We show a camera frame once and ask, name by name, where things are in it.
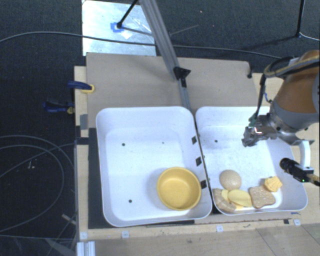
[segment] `yellow bowl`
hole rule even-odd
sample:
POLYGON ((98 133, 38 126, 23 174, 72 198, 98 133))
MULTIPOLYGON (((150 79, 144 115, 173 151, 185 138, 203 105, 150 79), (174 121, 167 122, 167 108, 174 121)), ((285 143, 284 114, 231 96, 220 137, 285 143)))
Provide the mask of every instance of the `yellow bowl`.
POLYGON ((201 197, 197 176, 182 167, 166 169, 159 176, 156 190, 162 203, 176 211, 195 207, 201 197))

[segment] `white tray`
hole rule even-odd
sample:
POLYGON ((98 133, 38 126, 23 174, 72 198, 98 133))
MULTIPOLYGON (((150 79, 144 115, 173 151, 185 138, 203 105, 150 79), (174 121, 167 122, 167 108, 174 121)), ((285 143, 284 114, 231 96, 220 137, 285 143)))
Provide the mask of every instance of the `white tray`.
POLYGON ((186 108, 106 108, 96 117, 105 219, 126 227, 204 218, 212 210, 209 187, 190 210, 167 208, 157 194, 159 175, 170 167, 207 180, 194 118, 186 108))
MULTIPOLYGON (((244 147, 241 138, 248 118, 256 107, 201 107, 195 114, 206 171, 212 189, 223 189, 219 175, 226 169, 237 171, 242 179, 241 190, 260 186, 264 179, 278 176, 283 186, 273 193, 276 203, 261 209, 243 208, 225 215, 253 214, 276 211, 299 211, 308 203, 302 183, 285 173, 279 166, 282 158, 294 159, 291 148, 280 139, 258 141, 244 147)), ((261 107, 260 114, 269 112, 261 107)))

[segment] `wooden floor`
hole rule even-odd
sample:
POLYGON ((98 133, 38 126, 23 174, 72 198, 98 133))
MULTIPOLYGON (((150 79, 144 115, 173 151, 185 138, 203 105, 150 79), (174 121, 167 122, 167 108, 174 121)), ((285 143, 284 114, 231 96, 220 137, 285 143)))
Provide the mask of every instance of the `wooden floor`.
POLYGON ((320 224, 97 240, 104 256, 316 256, 320 224))

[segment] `black bracket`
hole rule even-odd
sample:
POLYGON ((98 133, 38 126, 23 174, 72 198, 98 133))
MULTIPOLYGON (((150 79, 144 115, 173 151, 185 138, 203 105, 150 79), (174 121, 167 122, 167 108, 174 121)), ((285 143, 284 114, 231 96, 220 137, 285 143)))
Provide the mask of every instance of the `black bracket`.
POLYGON ((175 78, 177 80, 181 80, 182 87, 187 88, 186 77, 190 74, 191 70, 185 69, 179 66, 175 66, 173 68, 173 72, 174 72, 175 78))

